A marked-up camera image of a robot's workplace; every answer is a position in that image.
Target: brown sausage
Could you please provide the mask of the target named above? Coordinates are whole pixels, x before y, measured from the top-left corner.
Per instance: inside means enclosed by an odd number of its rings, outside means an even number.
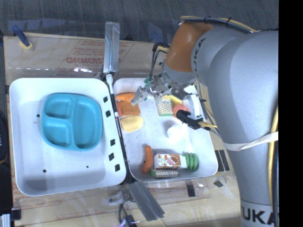
[[[142,172],[147,174],[152,166],[152,148],[150,146],[145,146],[145,162],[142,166]]]

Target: blue divided plate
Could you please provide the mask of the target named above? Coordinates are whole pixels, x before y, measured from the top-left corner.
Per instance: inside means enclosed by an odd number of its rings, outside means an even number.
[[[69,150],[90,150],[102,136],[100,105],[93,99],[70,93],[51,94],[44,102],[41,130],[51,146]]]

